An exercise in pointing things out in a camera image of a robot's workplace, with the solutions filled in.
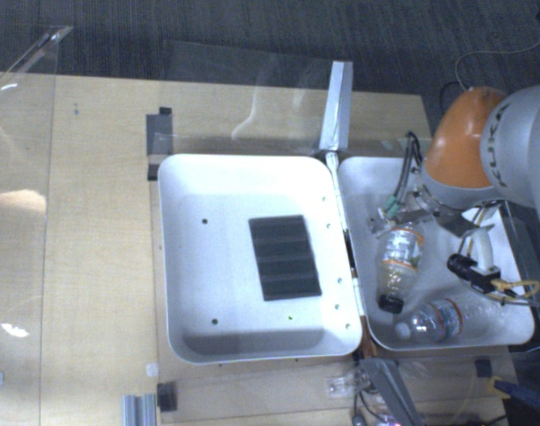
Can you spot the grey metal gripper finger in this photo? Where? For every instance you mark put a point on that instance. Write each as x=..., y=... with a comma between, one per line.
x=378, y=225

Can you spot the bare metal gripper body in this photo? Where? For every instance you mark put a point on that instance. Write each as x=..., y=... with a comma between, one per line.
x=447, y=220

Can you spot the clear bottle with black cap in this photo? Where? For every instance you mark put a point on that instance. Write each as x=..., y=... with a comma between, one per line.
x=399, y=264

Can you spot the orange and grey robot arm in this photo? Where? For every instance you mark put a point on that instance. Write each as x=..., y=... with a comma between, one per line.
x=514, y=149

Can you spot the white plastic tray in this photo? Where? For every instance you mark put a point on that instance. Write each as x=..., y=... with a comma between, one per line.
x=216, y=260
x=434, y=282

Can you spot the black ridged rectangular pad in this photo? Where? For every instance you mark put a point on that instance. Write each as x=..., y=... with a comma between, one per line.
x=284, y=257

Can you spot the clear bottle with white cap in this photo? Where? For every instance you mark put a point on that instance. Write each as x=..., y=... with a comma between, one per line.
x=439, y=320

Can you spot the black cylinder on white bracket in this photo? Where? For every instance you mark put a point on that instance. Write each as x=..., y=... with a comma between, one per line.
x=470, y=272

